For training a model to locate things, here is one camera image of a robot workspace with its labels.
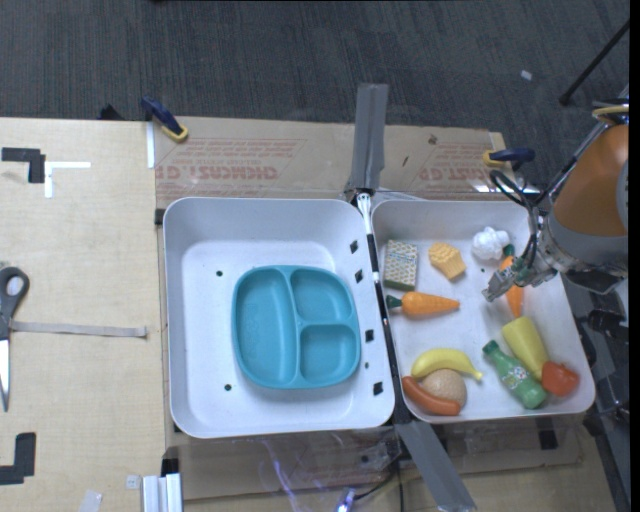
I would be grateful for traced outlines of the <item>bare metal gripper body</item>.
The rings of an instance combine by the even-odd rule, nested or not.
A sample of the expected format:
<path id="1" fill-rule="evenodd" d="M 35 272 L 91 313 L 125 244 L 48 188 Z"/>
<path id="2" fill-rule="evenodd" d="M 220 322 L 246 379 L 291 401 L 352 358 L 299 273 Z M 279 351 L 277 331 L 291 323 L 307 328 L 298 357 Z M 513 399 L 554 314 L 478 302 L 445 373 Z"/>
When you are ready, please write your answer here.
<path id="1" fill-rule="evenodd" d="M 524 288 L 537 287 L 553 279 L 558 273 L 553 254 L 554 242 L 550 234 L 531 235 L 522 253 L 514 255 L 506 268 L 507 282 Z"/>

